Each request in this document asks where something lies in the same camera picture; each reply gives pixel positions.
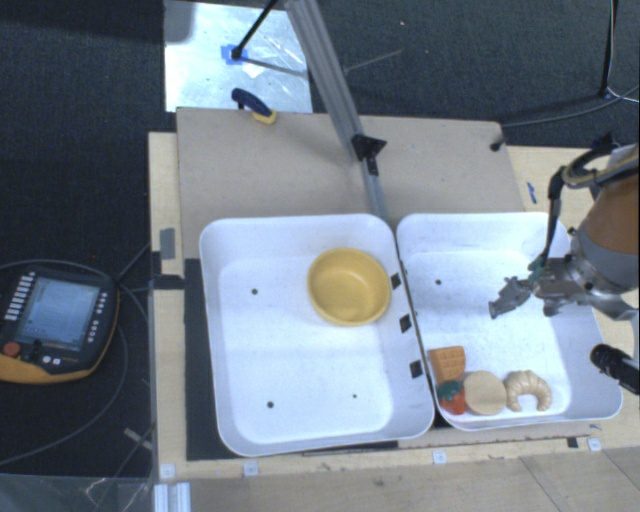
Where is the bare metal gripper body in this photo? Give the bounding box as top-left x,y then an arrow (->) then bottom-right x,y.
530,258 -> 628,309

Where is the white plastic tray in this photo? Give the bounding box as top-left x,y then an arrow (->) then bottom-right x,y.
395,211 -> 625,433
198,213 -> 436,458

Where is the beige toy croissant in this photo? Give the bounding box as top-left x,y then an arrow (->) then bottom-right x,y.
502,369 -> 554,414

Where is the orange toy waffle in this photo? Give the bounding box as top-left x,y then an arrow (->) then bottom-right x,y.
427,345 -> 468,387

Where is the tan round biscuit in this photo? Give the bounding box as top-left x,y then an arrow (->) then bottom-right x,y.
462,369 -> 509,417

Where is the red toy strawberry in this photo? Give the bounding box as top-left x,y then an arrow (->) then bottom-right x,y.
437,379 -> 468,417

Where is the yellow bowl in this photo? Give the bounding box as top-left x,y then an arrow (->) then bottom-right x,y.
305,247 -> 393,329

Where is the brown cardboard board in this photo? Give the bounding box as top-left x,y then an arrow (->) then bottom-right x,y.
174,106 -> 594,451

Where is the black cylinder on white bracket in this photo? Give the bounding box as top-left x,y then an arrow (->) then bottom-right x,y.
589,295 -> 640,397

